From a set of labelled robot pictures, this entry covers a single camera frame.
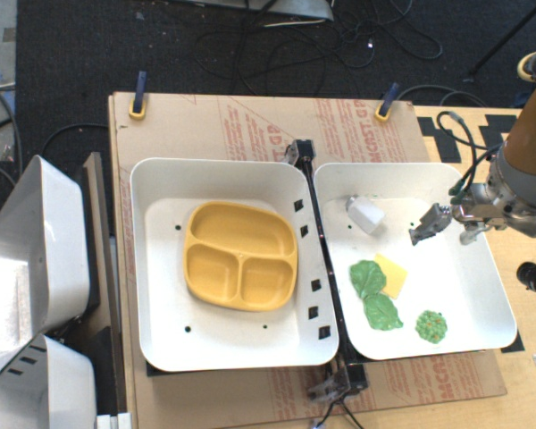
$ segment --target cardboard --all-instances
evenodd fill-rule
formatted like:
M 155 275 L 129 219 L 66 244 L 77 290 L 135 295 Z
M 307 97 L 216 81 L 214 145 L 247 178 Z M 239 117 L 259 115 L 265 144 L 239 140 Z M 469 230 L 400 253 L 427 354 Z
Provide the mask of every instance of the cardboard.
M 272 427 L 278 421 L 322 416 L 327 405 L 315 404 L 306 396 L 310 386 L 322 381 L 322 367 L 147 376 L 138 341 L 130 170 L 154 156 L 280 161 L 293 139 L 314 142 L 316 166 L 427 162 L 433 151 L 427 151 L 413 106 L 395 102 L 389 120 L 381 123 L 373 118 L 378 104 L 373 100 L 149 94 L 145 119 L 135 121 L 128 115 L 132 98 L 131 93 L 113 94 L 109 118 L 121 334 L 134 427 L 205 429 L 269 422 Z M 347 404 L 353 412 L 363 412 L 503 396 L 507 387 L 499 360 L 499 353 L 490 350 L 372 362 L 365 366 L 369 389 Z M 495 416 L 486 409 L 482 413 Z M 306 427 L 306 423 L 286 425 L 292 426 Z

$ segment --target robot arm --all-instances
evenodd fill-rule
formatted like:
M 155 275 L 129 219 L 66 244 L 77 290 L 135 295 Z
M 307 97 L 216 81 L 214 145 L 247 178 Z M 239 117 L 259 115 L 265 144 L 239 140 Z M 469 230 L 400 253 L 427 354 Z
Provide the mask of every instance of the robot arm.
M 518 64 L 518 74 L 536 83 L 536 53 Z M 536 238 L 536 89 L 507 140 L 496 153 L 487 153 L 477 160 L 478 163 L 485 156 L 491 157 L 486 182 L 472 183 L 463 189 L 462 179 L 451 188 L 451 206 L 433 205 L 421 224 L 409 231 L 414 245 L 442 231 L 452 219 L 465 227 L 461 234 L 464 245 L 493 228 L 510 227 Z

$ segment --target blue and yellow clamp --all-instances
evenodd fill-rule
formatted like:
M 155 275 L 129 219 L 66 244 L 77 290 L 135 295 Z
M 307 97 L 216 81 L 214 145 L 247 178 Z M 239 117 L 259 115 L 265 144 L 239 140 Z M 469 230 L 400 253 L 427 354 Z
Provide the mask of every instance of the blue and yellow clamp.
M 399 85 L 394 82 L 389 87 L 389 90 L 385 94 L 383 94 L 382 101 L 379 103 L 377 109 L 375 110 L 375 118 L 378 121 L 386 122 L 389 119 L 389 116 L 391 115 L 391 105 L 397 97 L 398 92 Z
M 147 101 L 145 100 L 145 85 L 147 84 L 147 72 L 140 71 L 137 76 L 137 86 L 135 87 L 135 96 L 131 99 L 129 105 L 129 116 L 138 121 L 145 118 Z

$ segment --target yellow divided plate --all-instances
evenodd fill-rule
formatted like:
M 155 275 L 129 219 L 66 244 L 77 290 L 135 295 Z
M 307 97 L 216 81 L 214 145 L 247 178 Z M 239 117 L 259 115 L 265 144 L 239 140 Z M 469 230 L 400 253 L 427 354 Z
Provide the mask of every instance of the yellow divided plate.
M 207 202 L 188 220 L 185 281 L 206 302 L 247 311 L 282 307 L 297 278 L 296 234 L 279 214 Z

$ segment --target yellow cheese slice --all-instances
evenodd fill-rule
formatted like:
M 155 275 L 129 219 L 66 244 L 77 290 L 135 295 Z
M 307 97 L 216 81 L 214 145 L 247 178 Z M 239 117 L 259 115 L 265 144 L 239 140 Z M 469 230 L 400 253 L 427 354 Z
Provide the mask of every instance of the yellow cheese slice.
M 387 284 L 382 289 L 383 293 L 387 294 L 392 299 L 396 299 L 403 287 L 403 283 L 405 283 L 407 270 L 381 254 L 376 254 L 374 260 L 387 279 Z

